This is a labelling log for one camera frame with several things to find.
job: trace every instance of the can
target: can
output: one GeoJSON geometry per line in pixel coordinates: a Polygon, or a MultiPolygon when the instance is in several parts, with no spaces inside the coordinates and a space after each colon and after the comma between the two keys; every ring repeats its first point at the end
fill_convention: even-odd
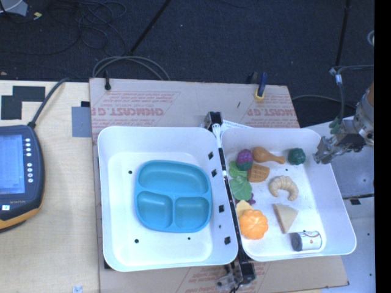
{"type": "Polygon", "coordinates": [[[319,231],[290,233],[291,244],[295,251],[319,250],[322,237],[319,231]]]}

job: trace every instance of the black pole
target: black pole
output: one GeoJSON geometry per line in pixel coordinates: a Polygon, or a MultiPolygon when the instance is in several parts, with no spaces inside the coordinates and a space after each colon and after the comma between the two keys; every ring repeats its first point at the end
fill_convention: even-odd
{"type": "Polygon", "coordinates": [[[345,3],[345,14],[343,16],[342,31],[341,31],[341,37],[340,37],[340,45],[338,47],[337,60],[335,61],[335,66],[339,66],[340,65],[343,41],[345,39],[346,24],[348,22],[348,13],[349,13],[349,10],[351,8],[350,1],[351,0],[346,0],[346,3],[345,3]]]}
{"type": "Polygon", "coordinates": [[[141,41],[145,38],[145,36],[149,33],[152,26],[155,25],[156,21],[159,19],[159,17],[162,15],[164,10],[167,8],[167,6],[170,4],[171,0],[166,0],[165,3],[160,8],[159,12],[155,15],[155,17],[151,20],[151,23],[145,28],[144,32],[141,34],[139,39],[136,41],[134,46],[130,49],[130,55],[132,56],[137,47],[140,45],[141,41]]]}

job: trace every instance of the blue divided plate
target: blue divided plate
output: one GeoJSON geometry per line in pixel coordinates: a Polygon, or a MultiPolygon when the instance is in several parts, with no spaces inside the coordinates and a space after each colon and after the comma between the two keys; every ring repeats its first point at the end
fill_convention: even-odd
{"type": "Polygon", "coordinates": [[[136,214],[147,228],[197,232],[210,220],[210,180],[200,167],[192,164],[148,161],[137,173],[134,202],[136,214]]]}

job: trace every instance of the black floor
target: black floor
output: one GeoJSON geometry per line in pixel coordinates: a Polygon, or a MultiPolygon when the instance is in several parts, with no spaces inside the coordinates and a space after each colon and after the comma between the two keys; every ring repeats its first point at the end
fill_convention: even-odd
{"type": "Polygon", "coordinates": [[[107,71],[239,84],[265,71],[267,84],[288,86],[305,127],[339,114],[331,67],[354,67],[341,72],[346,116],[374,79],[375,0],[24,1],[24,15],[0,8],[0,80],[87,82],[107,71]]]}

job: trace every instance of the white tray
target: white tray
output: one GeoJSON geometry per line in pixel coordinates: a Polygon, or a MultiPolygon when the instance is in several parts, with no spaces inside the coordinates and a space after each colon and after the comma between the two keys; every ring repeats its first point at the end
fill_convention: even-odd
{"type": "Polygon", "coordinates": [[[256,261],[308,256],[345,255],[356,248],[356,236],[345,209],[330,164],[317,164],[312,157],[321,137],[309,129],[296,128],[231,128],[222,133],[222,147],[228,168],[239,151],[264,147],[276,156],[284,156],[285,163],[274,161],[257,163],[270,168],[268,178],[260,183],[251,183],[254,193],[254,209],[259,209],[268,218],[269,230],[260,240],[242,237],[244,251],[256,261]],[[291,165],[288,152],[302,148],[306,155],[304,164],[291,165]],[[270,194],[268,184],[275,176],[289,176],[299,188],[295,201],[288,201],[288,192],[278,190],[279,196],[270,194]],[[319,249],[294,251],[289,234],[280,230],[273,203],[289,205],[299,211],[289,233],[300,231],[320,232],[323,243],[319,249]]]}
{"type": "Polygon", "coordinates": [[[219,265],[236,258],[238,242],[212,132],[111,126],[98,136],[98,155],[103,253],[113,269],[130,272],[219,265]],[[134,207],[135,179],[144,162],[156,159],[194,164],[209,175],[212,212],[206,227],[196,233],[168,233],[141,224],[134,207]]]}

